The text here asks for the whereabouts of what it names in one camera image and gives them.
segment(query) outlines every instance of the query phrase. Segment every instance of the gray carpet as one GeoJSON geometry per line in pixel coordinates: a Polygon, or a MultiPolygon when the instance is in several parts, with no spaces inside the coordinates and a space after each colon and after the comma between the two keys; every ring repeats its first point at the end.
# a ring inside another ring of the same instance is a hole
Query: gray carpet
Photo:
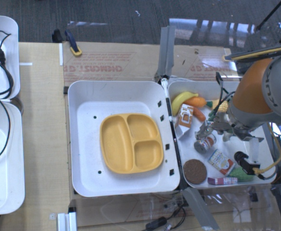
{"type": "MultiPolygon", "coordinates": [[[[205,20],[210,25],[213,22],[259,25],[280,1],[0,0],[0,15],[11,17],[18,23],[20,42],[52,42],[55,29],[60,30],[65,40],[64,31],[69,28],[77,41],[159,44],[161,27],[169,25],[170,18],[192,19],[198,23],[205,20]],[[76,26],[75,22],[85,23],[76,26]]],[[[267,41],[271,40],[271,45],[281,37],[278,23],[281,23],[281,6],[266,25],[269,30],[264,34],[267,41]]],[[[230,46],[234,51],[240,51],[236,45],[229,45],[229,40],[222,37],[224,33],[225,28],[215,34],[211,32],[213,37],[193,35],[188,40],[178,39],[176,43],[230,46]]]]}

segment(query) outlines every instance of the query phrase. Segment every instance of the brown round disc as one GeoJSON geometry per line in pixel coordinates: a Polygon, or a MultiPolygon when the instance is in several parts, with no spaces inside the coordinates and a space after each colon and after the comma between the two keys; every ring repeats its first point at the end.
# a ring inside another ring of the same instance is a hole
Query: brown round disc
{"type": "Polygon", "coordinates": [[[207,168],[198,159],[186,161],[183,165],[185,178],[192,184],[200,184],[207,178],[207,168]]]}

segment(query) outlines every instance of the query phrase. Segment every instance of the table surface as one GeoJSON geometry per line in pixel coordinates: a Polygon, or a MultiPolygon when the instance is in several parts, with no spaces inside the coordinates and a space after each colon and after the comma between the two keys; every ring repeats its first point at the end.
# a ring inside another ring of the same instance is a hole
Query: table surface
{"type": "MultiPolygon", "coordinates": [[[[0,231],[55,231],[57,214],[68,212],[71,185],[64,71],[59,52],[59,44],[55,43],[19,43],[20,63],[32,63],[20,66],[26,196],[18,210],[0,217],[0,231]]],[[[214,218],[222,230],[237,230],[243,225],[251,230],[263,227],[281,230],[277,202],[271,195],[265,198],[269,205],[249,210],[245,213],[249,218],[240,214],[239,222],[235,221],[235,211],[216,213],[214,218]]],[[[195,216],[188,217],[181,228],[203,230],[195,216]]],[[[79,228],[142,229],[144,222],[79,228]]]]}

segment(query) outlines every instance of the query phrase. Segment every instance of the orange toy vegetable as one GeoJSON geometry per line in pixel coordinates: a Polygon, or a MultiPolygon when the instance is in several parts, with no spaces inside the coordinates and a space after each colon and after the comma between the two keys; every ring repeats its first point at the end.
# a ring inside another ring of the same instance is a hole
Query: orange toy vegetable
{"type": "Polygon", "coordinates": [[[207,104],[207,101],[202,97],[191,97],[184,101],[184,103],[193,107],[202,108],[207,104]]]}
{"type": "Polygon", "coordinates": [[[206,116],[197,107],[194,107],[193,115],[196,116],[196,118],[201,122],[204,122],[206,120],[206,116]]]}

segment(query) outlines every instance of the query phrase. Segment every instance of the yellow cable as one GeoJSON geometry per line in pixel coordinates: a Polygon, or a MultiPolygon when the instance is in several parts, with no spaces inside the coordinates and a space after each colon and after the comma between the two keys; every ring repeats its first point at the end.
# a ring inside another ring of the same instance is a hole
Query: yellow cable
{"type": "Polygon", "coordinates": [[[268,53],[272,53],[272,52],[277,52],[277,51],[281,51],[281,47],[277,48],[277,49],[271,49],[271,50],[260,51],[260,52],[256,52],[256,53],[251,53],[251,54],[243,55],[243,56],[233,57],[233,58],[231,58],[231,60],[232,61],[242,60],[242,59],[245,59],[245,58],[257,57],[257,56],[260,56],[260,55],[264,55],[264,54],[268,54],[268,53]]]}
{"type": "Polygon", "coordinates": [[[276,136],[274,135],[274,133],[273,133],[273,131],[272,131],[272,128],[271,128],[271,126],[269,125],[269,123],[267,123],[267,126],[268,126],[268,128],[269,128],[269,130],[270,130],[270,133],[271,133],[271,135],[272,135],[272,137],[273,137],[273,139],[274,139],[274,141],[275,141],[275,143],[276,143],[278,149],[279,149],[280,156],[279,156],[279,158],[278,158],[273,164],[271,164],[269,167],[266,167],[266,168],[264,168],[264,169],[259,169],[259,168],[254,167],[254,168],[253,168],[253,171],[254,171],[254,173],[255,173],[256,175],[263,174],[264,172],[268,171],[268,170],[271,169],[272,167],[276,166],[276,165],[281,161],[281,146],[280,146],[280,143],[278,142],[276,136]]]}

